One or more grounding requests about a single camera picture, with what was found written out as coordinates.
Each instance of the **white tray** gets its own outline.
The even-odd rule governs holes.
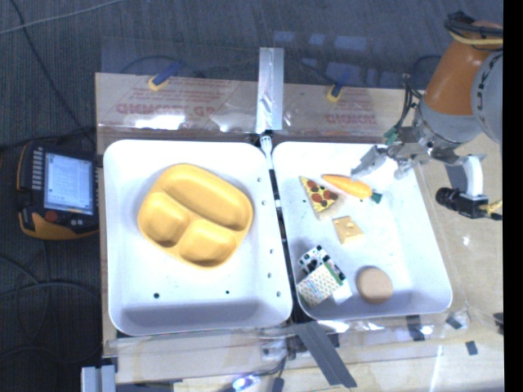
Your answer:
[[[305,277],[297,259],[321,245],[347,276],[353,292],[340,305],[326,300],[311,308],[300,301],[313,319],[430,314],[443,312],[452,301],[452,287],[413,171],[396,180],[396,163],[388,159],[361,179],[382,194],[380,203],[371,199],[361,202],[344,195],[343,207],[335,216],[351,216],[364,231],[364,237],[351,245],[341,245],[332,220],[317,220],[306,201],[299,176],[329,186],[321,180],[322,174],[349,176],[371,146],[288,141],[274,149],[273,162],[296,282]],[[389,301],[372,305],[358,294],[356,274],[366,265],[375,265],[391,277],[394,294]]]
[[[158,176],[193,163],[238,187],[253,222],[238,251],[216,269],[184,265],[148,242],[136,217]],[[132,335],[274,327],[292,297],[263,153],[244,143],[121,140],[104,155],[109,314]]]

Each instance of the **wooden table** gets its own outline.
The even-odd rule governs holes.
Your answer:
[[[98,154],[103,154],[110,143],[120,139],[172,138],[176,135],[172,131],[129,130],[115,125],[114,118],[112,123],[104,124],[107,112],[111,109],[115,112],[117,103],[123,103],[135,86],[136,76],[97,75]],[[247,105],[253,100],[256,84],[234,83],[228,88],[233,89],[234,97]],[[322,110],[325,104],[318,102],[325,91],[318,86],[285,85],[286,109],[292,109],[296,115],[300,108],[309,106],[310,116],[306,120],[312,121],[311,131],[303,131],[306,121],[300,123],[300,138],[314,137],[316,129],[323,138],[347,137],[349,142],[374,142],[396,122],[404,99],[403,90],[346,89],[342,110],[333,112],[329,110],[332,107]],[[212,105],[209,100],[206,103],[204,112],[209,104],[214,110],[207,111],[214,113],[217,107],[219,111],[220,106],[224,106]],[[135,113],[123,112],[121,120],[132,114]],[[354,124],[356,115],[363,124]],[[242,139],[244,135],[240,133],[236,137]],[[499,147],[494,142],[479,136],[461,147],[458,154],[487,154],[482,163],[484,193],[491,201],[503,196],[502,162]],[[406,324],[399,319],[366,321],[360,325],[353,322],[350,329],[338,337],[338,353],[356,379],[359,390],[502,390],[503,335],[498,332],[493,313],[503,312],[503,224],[486,219],[468,220],[437,205],[435,192],[449,185],[442,163],[433,160],[418,168],[416,173],[453,286],[451,316],[458,321],[461,319],[464,324],[458,329],[452,327],[445,321],[447,314],[422,317],[422,325],[428,329],[425,341],[414,341]],[[263,352],[271,346],[278,349],[276,337],[281,334],[278,330],[263,335],[259,332],[211,332],[118,337],[107,309],[102,170],[100,200],[104,354],[117,357],[117,384],[183,380],[174,384],[174,390],[216,391],[228,387],[241,373],[269,370],[278,363],[281,356],[277,351]],[[262,377],[250,390],[270,390],[272,378]],[[308,352],[287,360],[283,378],[286,392],[345,389],[329,385]]]

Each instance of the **black cable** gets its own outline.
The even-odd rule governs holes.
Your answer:
[[[324,80],[327,84],[334,84],[336,80],[334,78],[329,77],[326,73],[323,71],[317,69],[316,67],[313,67],[312,65],[308,65],[304,63],[303,61],[297,61],[297,64],[302,67],[303,69],[308,69],[312,73],[315,73],[316,76],[320,77],[322,80]]]
[[[278,377],[281,377],[282,373],[284,372],[286,362],[287,362],[287,356],[285,356],[281,362],[281,369],[279,370]]]
[[[412,105],[412,92],[410,91],[410,86],[407,84],[406,77],[404,76],[404,86],[405,86],[405,95],[403,99],[403,110],[401,111],[400,119],[394,126],[396,131],[398,131],[402,126],[407,114],[409,114],[411,105]]]
[[[73,11],[71,13],[65,13],[63,15],[51,16],[51,17],[47,17],[46,19],[34,20],[32,22],[29,22],[28,24],[23,24],[23,25],[20,25],[20,26],[16,26],[15,28],[0,30],[0,35],[3,35],[5,33],[14,32],[14,31],[19,30],[19,29],[25,29],[26,27],[29,27],[29,26],[40,25],[42,23],[46,23],[46,22],[49,22],[49,21],[52,21],[52,20],[59,20],[59,19],[65,19],[65,18],[72,17],[72,16],[78,16],[78,15],[81,15],[83,13],[88,13],[90,11],[99,10],[102,7],[109,7],[109,6],[113,6],[113,5],[121,3],[121,2],[129,2],[129,1],[132,1],[132,0],[112,0],[110,2],[105,2],[105,3],[102,3],[102,4],[98,4],[98,5],[94,6],[94,7],[89,7],[89,8],[86,8],[86,9],[80,9],[80,10],[77,10],[77,11]]]
[[[89,296],[94,298],[96,301],[100,301],[100,298],[94,292],[89,290],[89,288],[76,284],[76,283],[65,282],[65,281],[60,281],[60,280],[55,280],[52,282],[38,282],[36,284],[22,286],[22,287],[19,287],[18,289],[13,289],[11,291],[2,292],[2,293],[0,293],[0,300],[5,299],[9,296],[16,295],[16,293],[18,291],[28,292],[28,291],[32,291],[35,289],[42,289],[42,288],[46,288],[46,287],[71,287],[73,289],[79,290],[80,292],[87,293]]]
[[[35,136],[33,138],[18,140],[15,142],[11,142],[9,144],[2,144],[2,145],[0,145],[0,167],[2,166],[3,153],[7,149],[23,146],[33,140],[55,140],[55,143],[59,145],[68,138],[71,138],[76,135],[83,135],[86,132],[91,132],[91,131],[95,131],[95,130],[96,130],[95,127],[82,127],[82,128],[76,129],[72,132],[68,132],[66,134],[50,135],[50,136]]]
[[[46,282],[50,283],[52,280],[51,280],[51,260],[50,260],[50,255],[49,255],[49,244],[48,243],[49,243],[48,241],[43,240],[43,255],[44,255],[43,258],[46,263]],[[58,330],[58,327],[59,327],[58,319],[56,318],[56,308],[54,307],[54,304],[52,303],[52,289],[47,289],[47,297],[49,298],[52,322],[53,322],[53,324],[54,324],[53,326],[55,328],[55,343],[58,345],[58,344],[60,344],[60,342],[59,342],[60,333]],[[43,312],[44,318],[47,314],[48,309],[49,308],[47,307]]]
[[[260,372],[253,372],[251,375],[253,376],[271,376],[279,372],[279,375],[281,376],[282,371],[285,367],[285,362],[287,361],[287,356],[283,357],[278,364],[273,367],[272,369],[266,370],[266,371],[260,371]]]
[[[425,60],[430,60],[432,58],[436,58],[438,61],[441,59],[441,56],[438,56],[436,54],[434,55],[428,55],[428,56],[420,56],[417,60],[414,61],[412,64],[412,68],[410,69],[410,74],[415,75],[418,70],[418,66]]]
[[[147,382],[147,383],[133,383],[133,385],[136,388],[154,388],[154,392],[158,392],[160,389],[165,389],[172,391],[172,383],[171,382]]]
[[[417,99],[421,99],[423,97],[423,95],[418,91],[416,90],[415,88],[413,88],[410,83],[407,83],[407,90],[410,91],[410,93],[415,96]]]
[[[33,263],[40,257],[40,254],[41,254],[41,252],[35,254],[33,256],[33,258],[25,265],[25,268],[26,269],[30,268],[30,266],[33,265]],[[23,276],[24,276],[24,274],[19,274],[18,278],[16,279],[16,283],[15,283],[16,289],[20,288],[20,284],[24,280]],[[47,314],[47,307],[49,306],[49,302],[51,300],[50,293],[51,293],[51,290],[47,289],[44,311],[42,312],[42,317],[40,318],[40,321],[37,324],[37,328],[35,329],[34,334],[32,336],[30,334],[28,334],[27,330],[25,329],[25,325],[24,325],[24,322],[22,319],[22,314],[20,312],[20,310],[21,310],[20,294],[19,294],[19,292],[17,292],[17,294],[16,294],[16,317],[18,319],[18,324],[20,325],[20,329],[21,329],[22,333],[24,334],[26,340],[28,340],[30,343],[36,341],[38,334],[42,331],[43,323],[45,321],[46,314]]]
[[[154,55],[154,56],[141,56],[140,58],[136,58],[135,60],[131,61],[129,64],[125,65],[122,69],[120,69],[120,74],[125,74],[125,72],[130,69],[133,65],[139,64],[143,61],[147,60],[168,60],[172,62],[179,61],[178,59],[172,57],[172,56],[164,56],[164,55]]]
[[[30,271],[28,271],[23,265],[17,263],[16,261],[12,260],[11,258],[8,258],[5,256],[0,256],[0,261],[3,261],[5,263],[11,265],[12,267],[15,267],[18,271],[20,271],[23,275],[25,275],[26,277],[31,279],[31,281],[34,283],[34,284],[26,285],[23,287],[16,286],[16,288],[14,290],[11,290],[8,292],[3,292],[0,294],[0,300],[6,299],[11,296],[15,296],[15,298],[18,300],[18,295],[21,292],[32,291],[34,289],[42,289],[43,291],[46,292],[46,291],[50,291],[52,287],[67,287],[67,288],[74,288],[76,290],[79,290],[80,292],[85,292],[89,296],[94,298],[96,302],[100,303],[100,301],[101,301],[100,297],[87,287],[84,287],[77,283],[70,283],[70,282],[63,282],[63,281],[51,281],[51,274],[50,274],[50,267],[49,267],[50,264],[47,260],[47,258],[48,258],[47,245],[44,248],[44,254],[46,255],[46,262],[47,262],[47,275],[46,275],[47,280],[48,280],[47,282],[39,282],[38,279]],[[53,319],[53,321],[55,324],[55,328],[57,329],[58,321],[56,320],[56,316]],[[27,353],[27,352],[37,352],[40,354],[46,354],[49,357],[51,357],[53,359],[53,361],[55,361],[59,364],[70,365],[70,364],[78,364],[78,363],[87,361],[87,360],[99,355],[99,353],[101,352],[101,345],[98,345],[95,350],[93,350],[86,356],[84,356],[82,358],[78,358],[78,359],[65,359],[64,357],[60,356],[57,352],[55,352],[47,347],[41,346],[41,345],[22,345],[22,346],[15,347],[14,349],[2,352],[0,354],[0,362],[11,359],[12,357],[17,356],[18,354],[23,354],[23,353]]]
[[[24,25],[25,24],[25,20],[24,20],[24,17],[22,16],[22,12],[20,11],[20,9],[18,8],[18,5],[16,4],[15,0],[9,0],[9,2],[11,3],[11,5],[13,6],[13,8],[15,9],[16,11],[16,14],[18,15],[18,18],[20,20],[20,24],[21,25]],[[56,86],[54,80],[52,79],[51,75],[49,74],[49,71],[47,70],[47,67],[46,65],[43,63],[43,60],[42,60],[42,57],[38,54],[38,52],[36,51],[36,48],[34,47],[34,44],[33,44],[33,41],[31,39],[31,37],[29,36],[29,33],[27,32],[27,29],[26,28],[23,28],[22,29],[22,32],[24,33],[24,36],[27,40],[27,43],[29,44],[29,47],[31,48],[31,51],[33,52],[33,55],[36,59],[36,61],[38,62],[38,64],[40,65],[40,68],[42,69],[43,71],[43,74],[46,76],[46,79],[47,81],[49,82],[50,86],[51,86],[51,89],[53,90],[53,92],[55,93],[55,96],[56,98],[58,99],[58,101],[62,104],[62,106],[64,106],[65,108],[65,111],[67,112],[67,114],[71,117],[71,119],[74,121],[74,123],[78,126],[78,127],[82,127],[82,124],[79,122],[79,120],[76,118],[76,114],[74,113],[74,111],[69,107],[68,103],[65,101],[65,98],[61,95],[60,91],[58,90],[58,87]],[[95,148],[96,147],[96,143],[95,141],[88,135],[88,133],[84,133],[83,134],[92,144],[92,147]]]
[[[248,65],[248,64],[251,64],[252,62],[258,62],[259,61],[259,57],[258,56],[254,56],[254,57],[251,57],[251,58],[247,58],[245,60],[241,60],[241,61],[236,61],[236,62],[231,62],[227,65],[212,65],[210,67],[206,67],[206,68],[203,68],[203,69],[199,69],[197,71],[197,77],[199,78],[208,78],[209,76],[212,76],[212,71],[215,70],[215,69],[224,69],[226,71],[233,71],[233,68],[234,67],[239,67],[241,65]]]
[[[503,29],[491,28],[488,26],[479,26],[473,24],[476,20],[462,11],[456,11],[447,15],[444,22],[444,27],[451,32],[463,36],[463,32],[478,33],[482,38],[487,37],[503,37]]]

